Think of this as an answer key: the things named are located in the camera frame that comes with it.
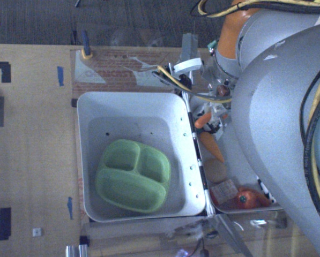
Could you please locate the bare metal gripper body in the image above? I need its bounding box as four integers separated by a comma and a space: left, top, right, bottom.
202, 63, 239, 117

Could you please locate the small orange carrot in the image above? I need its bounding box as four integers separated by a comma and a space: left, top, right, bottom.
194, 111, 213, 130

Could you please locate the long orange carrot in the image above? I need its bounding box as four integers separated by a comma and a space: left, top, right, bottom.
199, 131, 226, 164

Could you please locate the white plastic tray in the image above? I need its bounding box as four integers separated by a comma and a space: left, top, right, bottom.
76, 90, 207, 223
188, 94, 287, 215

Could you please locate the thin black and white rod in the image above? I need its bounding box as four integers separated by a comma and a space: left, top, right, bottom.
181, 90, 216, 217

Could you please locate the brown round potato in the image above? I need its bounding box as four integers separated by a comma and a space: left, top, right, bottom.
203, 157, 228, 184

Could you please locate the beige square biscuit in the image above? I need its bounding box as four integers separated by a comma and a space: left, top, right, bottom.
210, 179, 240, 206

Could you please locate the red orange pepper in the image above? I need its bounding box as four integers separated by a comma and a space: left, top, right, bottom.
228, 187, 271, 210

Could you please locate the black and white stick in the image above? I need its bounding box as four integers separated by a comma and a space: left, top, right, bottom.
256, 177, 277, 205

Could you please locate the green divided plate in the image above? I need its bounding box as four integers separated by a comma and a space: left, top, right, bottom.
95, 139, 172, 214

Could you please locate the black cylinder on white bracket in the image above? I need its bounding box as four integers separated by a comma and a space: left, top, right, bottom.
151, 57, 204, 91

